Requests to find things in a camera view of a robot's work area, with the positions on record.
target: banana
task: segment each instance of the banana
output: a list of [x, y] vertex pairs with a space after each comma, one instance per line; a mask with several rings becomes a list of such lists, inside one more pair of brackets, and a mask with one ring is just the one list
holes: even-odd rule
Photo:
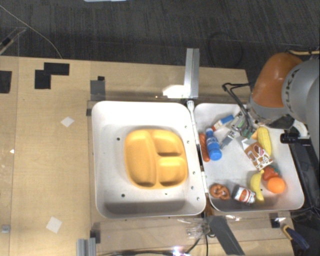
[[254, 175], [251, 176], [250, 180], [250, 190], [255, 192], [255, 200], [257, 203], [264, 203], [265, 199], [260, 190], [260, 181], [261, 177], [264, 174], [265, 170], [261, 170], [256, 172]]

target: chocolate milk carton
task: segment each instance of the chocolate milk carton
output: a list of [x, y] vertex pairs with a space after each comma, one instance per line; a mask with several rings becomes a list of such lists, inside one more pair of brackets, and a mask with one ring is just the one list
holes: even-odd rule
[[273, 162], [271, 157], [266, 153], [258, 141], [252, 138], [245, 138], [241, 142], [244, 152], [252, 161], [253, 165], [258, 169], [258, 171], [262, 170]]

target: can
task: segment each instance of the can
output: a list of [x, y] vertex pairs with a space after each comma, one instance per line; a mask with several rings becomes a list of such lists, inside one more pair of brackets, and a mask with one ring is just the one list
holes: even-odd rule
[[241, 203], [251, 205], [256, 201], [256, 193], [250, 189], [236, 185], [232, 191], [231, 197]]

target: black floor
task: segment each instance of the black floor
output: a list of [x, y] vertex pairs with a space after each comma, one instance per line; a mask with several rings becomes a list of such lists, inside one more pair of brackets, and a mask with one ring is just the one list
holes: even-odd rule
[[[64, 59], [184, 65], [186, 48], [199, 48], [202, 67], [245, 69], [251, 82], [271, 55], [320, 44], [319, 0], [0, 0], [0, 5], [50, 39]], [[0, 40], [16, 27], [25, 25], [0, 8]], [[59, 57], [31, 29], [4, 55]], [[304, 255], [317, 256], [320, 222], [312, 218], [295, 228], [312, 244]]]

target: robotic arm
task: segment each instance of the robotic arm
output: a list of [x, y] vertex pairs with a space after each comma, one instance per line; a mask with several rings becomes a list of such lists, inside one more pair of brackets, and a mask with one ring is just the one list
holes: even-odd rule
[[256, 123], [272, 126], [291, 116], [306, 124], [318, 160], [319, 68], [318, 59], [302, 62], [289, 53], [275, 54], [264, 65], [248, 103], [248, 113]]

